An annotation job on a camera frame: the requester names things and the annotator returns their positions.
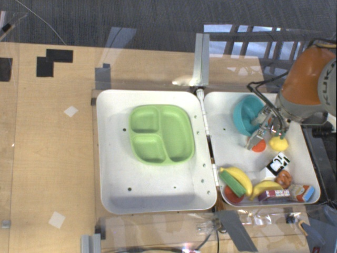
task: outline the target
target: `blue bowl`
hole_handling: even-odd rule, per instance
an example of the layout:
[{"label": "blue bowl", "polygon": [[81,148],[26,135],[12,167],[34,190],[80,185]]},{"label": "blue bowl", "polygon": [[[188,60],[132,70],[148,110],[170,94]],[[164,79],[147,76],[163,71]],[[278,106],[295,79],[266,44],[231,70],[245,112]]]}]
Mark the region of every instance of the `blue bowl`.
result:
[{"label": "blue bowl", "polygon": [[241,134],[251,136],[259,128],[259,125],[253,126],[251,121],[257,117],[263,106],[262,101],[254,95],[246,96],[235,106],[233,120]]}]

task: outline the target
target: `yellow lemon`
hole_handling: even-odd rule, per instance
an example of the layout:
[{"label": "yellow lemon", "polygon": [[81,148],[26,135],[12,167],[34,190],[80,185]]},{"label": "yellow lemon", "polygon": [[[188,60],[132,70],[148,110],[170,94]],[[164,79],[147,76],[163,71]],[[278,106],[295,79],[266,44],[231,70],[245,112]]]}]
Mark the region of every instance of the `yellow lemon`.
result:
[{"label": "yellow lemon", "polygon": [[277,152],[282,152],[289,146],[287,140],[281,139],[280,136],[272,137],[269,141],[269,145],[273,150]]}]

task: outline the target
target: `pretzel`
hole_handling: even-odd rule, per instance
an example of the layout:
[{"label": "pretzel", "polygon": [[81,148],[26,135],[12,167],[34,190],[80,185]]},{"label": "pretzel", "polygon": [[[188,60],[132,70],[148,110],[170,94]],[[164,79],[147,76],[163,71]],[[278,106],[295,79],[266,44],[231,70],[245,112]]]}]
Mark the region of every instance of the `pretzel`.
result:
[{"label": "pretzel", "polygon": [[280,184],[283,189],[287,189],[290,186],[292,180],[293,179],[290,173],[288,173],[286,170],[282,170],[275,178],[275,182]]}]

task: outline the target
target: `green divided tray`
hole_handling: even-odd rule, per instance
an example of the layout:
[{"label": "green divided tray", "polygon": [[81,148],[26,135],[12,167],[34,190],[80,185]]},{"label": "green divided tray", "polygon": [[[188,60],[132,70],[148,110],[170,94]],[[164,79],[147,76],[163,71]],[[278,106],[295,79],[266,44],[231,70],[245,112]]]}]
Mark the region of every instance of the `green divided tray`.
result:
[{"label": "green divided tray", "polygon": [[134,108],[129,119],[129,135],[132,151],[143,163],[183,163],[194,154],[191,122],[187,113],[178,106]]}]

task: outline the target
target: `yellow banana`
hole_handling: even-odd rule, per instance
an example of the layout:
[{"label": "yellow banana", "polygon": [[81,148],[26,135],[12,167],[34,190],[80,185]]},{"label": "yellow banana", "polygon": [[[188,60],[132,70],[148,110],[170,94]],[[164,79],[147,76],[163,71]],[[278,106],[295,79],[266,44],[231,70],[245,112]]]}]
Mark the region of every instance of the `yellow banana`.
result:
[{"label": "yellow banana", "polygon": [[263,192],[266,190],[279,190],[283,189],[280,184],[273,182],[273,181],[262,181],[258,184],[255,185],[253,188],[253,193],[251,197],[249,198],[250,200],[253,200],[257,196],[261,195]]},{"label": "yellow banana", "polygon": [[247,174],[237,167],[220,168],[220,172],[227,171],[233,176],[246,190],[246,196],[249,197],[253,192],[253,185]]}]

